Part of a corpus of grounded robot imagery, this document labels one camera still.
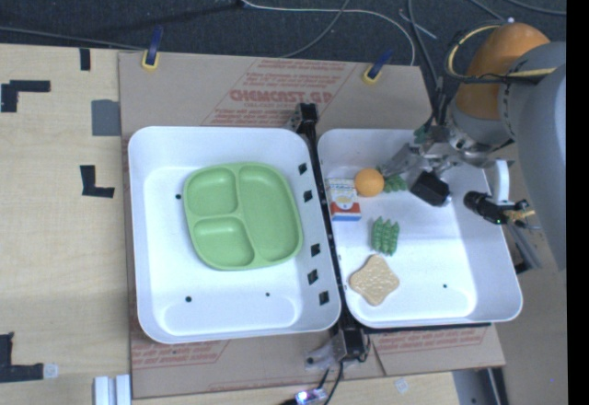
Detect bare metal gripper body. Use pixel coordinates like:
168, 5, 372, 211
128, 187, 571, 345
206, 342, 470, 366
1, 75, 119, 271
412, 124, 497, 175

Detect white red blue carton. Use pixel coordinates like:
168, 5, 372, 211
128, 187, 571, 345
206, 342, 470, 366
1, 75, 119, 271
324, 177, 363, 223

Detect green toy pea pods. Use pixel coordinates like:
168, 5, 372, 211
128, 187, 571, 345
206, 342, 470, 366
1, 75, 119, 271
370, 215, 401, 257

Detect black block with thin wires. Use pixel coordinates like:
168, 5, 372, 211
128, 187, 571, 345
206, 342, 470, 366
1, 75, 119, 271
333, 327, 369, 363
288, 102, 320, 135

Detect green toy broccoli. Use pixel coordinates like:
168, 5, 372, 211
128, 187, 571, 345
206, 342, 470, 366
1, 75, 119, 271
382, 172, 410, 194

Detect thin black rod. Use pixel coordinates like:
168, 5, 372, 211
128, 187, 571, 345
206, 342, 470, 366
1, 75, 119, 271
303, 124, 353, 333

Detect white plastic tray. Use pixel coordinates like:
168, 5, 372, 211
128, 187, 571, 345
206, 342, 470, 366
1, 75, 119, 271
317, 127, 525, 330
127, 125, 342, 345

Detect green divided plate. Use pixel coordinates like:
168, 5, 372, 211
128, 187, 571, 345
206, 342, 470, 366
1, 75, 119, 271
182, 162, 305, 272

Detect orange toy fruit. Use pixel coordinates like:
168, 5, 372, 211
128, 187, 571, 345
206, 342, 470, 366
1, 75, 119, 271
353, 168, 386, 198

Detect brown cardboard board red print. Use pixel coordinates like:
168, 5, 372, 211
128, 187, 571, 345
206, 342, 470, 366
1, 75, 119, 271
117, 51, 507, 399

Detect black cylinder on white bracket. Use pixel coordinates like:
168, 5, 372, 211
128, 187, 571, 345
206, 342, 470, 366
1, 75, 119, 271
462, 158, 530, 227

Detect beige toy biscuit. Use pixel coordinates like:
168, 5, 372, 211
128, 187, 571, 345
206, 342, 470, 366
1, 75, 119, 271
348, 254, 401, 307

